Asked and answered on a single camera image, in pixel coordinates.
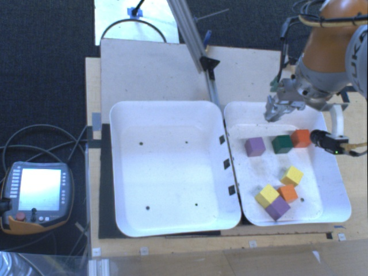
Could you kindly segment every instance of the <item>green cube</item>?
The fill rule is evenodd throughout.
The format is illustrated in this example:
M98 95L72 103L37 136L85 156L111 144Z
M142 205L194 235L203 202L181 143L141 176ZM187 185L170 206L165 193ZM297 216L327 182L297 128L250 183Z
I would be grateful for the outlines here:
M293 148L290 135L279 135L272 140L272 146L276 154L286 154Z

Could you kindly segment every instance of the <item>yellow cube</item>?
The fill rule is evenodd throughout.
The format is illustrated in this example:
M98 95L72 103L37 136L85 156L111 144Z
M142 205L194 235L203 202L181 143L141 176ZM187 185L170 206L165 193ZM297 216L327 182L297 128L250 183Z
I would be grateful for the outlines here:
M261 191L255 196L255 199L264 208L268 207L274 202L274 200L279 196L279 192L274 189L270 184L267 184Z
M303 172L295 168L294 166L289 167L281 178L281 182L285 185L292 184L294 187L298 186L301 178L303 177Z

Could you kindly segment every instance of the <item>block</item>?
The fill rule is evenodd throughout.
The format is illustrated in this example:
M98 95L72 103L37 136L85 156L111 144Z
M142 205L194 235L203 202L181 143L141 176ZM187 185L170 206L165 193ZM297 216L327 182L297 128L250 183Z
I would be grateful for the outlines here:
M292 143L295 148L303 148L307 147L308 145L310 145L310 143L312 143L309 138L310 135L311 133L307 129L295 130L294 133L292 133L292 135L290 136L290 138L292 139Z
M248 156L260 156L266 151L262 137L249 138L245 147Z
M298 170L294 166L290 166L282 176L281 183L285 185L292 184L294 187L296 187L299 185L303 174L304 173L302 171Z
M277 136L272 140L272 146L275 154L286 154L294 147L290 135Z
M294 200L296 200L298 198L298 194L295 191L294 185L292 185L292 184L281 186L279 189L277 189L277 192L279 192L280 196L288 204L291 204Z
M266 207L266 212L277 221L280 219L288 210L290 209L290 205L281 197L279 196L274 200L272 204Z
M267 184L256 196L255 199L264 208L268 207L272 202L279 197L280 194L270 184Z

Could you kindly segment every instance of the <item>white tray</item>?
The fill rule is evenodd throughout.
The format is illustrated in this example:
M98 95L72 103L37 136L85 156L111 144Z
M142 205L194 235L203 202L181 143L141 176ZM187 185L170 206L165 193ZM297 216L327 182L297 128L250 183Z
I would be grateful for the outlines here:
M340 175L336 158L321 148L293 148L287 154L275 154L272 139L293 133L296 129L327 130L322 113L309 107L286 114L274 123L263 116L263 102L231 102L225 108L225 120L233 157L241 204L246 218L258 226L331 223L346 221L351 205ZM247 156L245 142L262 137L266 152L262 156ZM266 184L276 189L289 166L300 169L304 176L296 187L299 198L277 222L255 200Z
M125 101L110 112L116 223L131 237L214 231L241 217L223 119L207 101Z

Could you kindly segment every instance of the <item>black carpet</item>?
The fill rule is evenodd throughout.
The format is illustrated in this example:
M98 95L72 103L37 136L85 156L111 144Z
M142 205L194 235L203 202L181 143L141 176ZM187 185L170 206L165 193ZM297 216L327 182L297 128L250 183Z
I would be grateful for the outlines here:
M202 37L212 31L211 45L280 50L279 29L298 0L187 1L196 17L229 8L198 22ZM290 46L295 55L301 52L308 32L307 28L295 28ZM94 0L0 0L0 146L15 131L33 124L57 125L77 137L86 125L85 57L96 56ZM45 136L31 133L15 141L47 147L51 139L62 140L57 134L53 138L53 132L45 132ZM10 152L8 165L24 155ZM58 255L82 252L85 237L75 246L81 234L75 223L82 228L87 225L85 161L80 153L70 167L76 201L68 224L34 236L0 232L0 250Z

